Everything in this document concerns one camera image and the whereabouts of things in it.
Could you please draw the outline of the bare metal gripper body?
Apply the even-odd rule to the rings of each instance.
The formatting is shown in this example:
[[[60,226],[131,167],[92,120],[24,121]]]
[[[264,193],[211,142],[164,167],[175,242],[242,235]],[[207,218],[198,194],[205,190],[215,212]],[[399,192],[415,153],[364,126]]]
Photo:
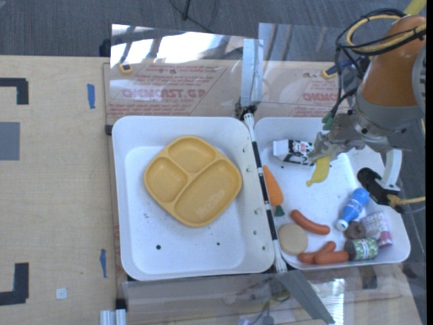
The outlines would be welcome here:
[[[368,120],[357,111],[336,114],[326,139],[329,143],[345,148],[362,149],[373,142],[369,135]]]

